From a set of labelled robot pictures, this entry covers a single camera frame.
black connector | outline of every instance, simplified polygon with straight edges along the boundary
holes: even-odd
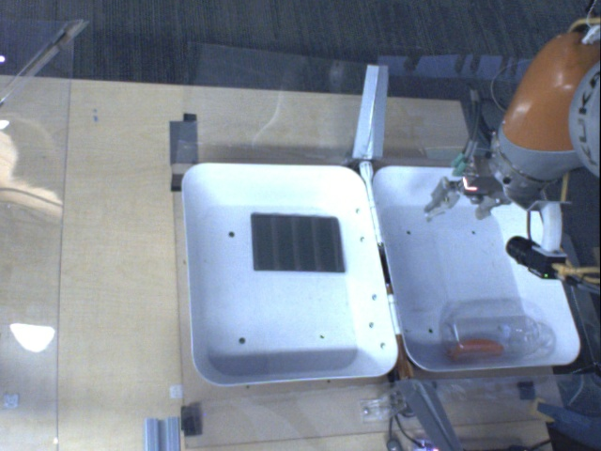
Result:
[[[530,272],[541,279],[557,279],[553,264],[565,263],[565,256],[548,256],[542,252],[536,242],[519,236],[511,238],[505,250],[518,264],[526,266]]]

transparent acrylic sheet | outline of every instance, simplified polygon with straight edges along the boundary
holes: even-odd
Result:
[[[188,52],[184,108],[198,120],[199,162],[349,162],[366,65],[194,43]],[[391,77],[383,163],[445,166],[463,148],[469,89],[440,89],[429,74]]]
[[[0,88],[62,23],[0,20]],[[0,447],[55,449],[72,47],[0,107]]]

clear plastic piece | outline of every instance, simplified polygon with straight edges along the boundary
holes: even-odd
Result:
[[[524,357],[554,345],[551,329],[512,300],[453,303],[442,315],[440,335],[452,361]]]

